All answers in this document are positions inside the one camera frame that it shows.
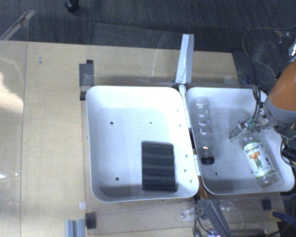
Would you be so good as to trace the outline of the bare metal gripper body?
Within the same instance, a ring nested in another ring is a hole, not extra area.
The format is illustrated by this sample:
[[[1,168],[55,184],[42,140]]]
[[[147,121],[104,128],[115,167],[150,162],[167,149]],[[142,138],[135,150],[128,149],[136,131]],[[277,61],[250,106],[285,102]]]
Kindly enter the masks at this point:
[[[246,122],[246,129],[252,133],[259,133],[262,130],[273,129],[286,139],[296,138],[296,112],[282,110],[279,108],[263,107],[255,118]]]

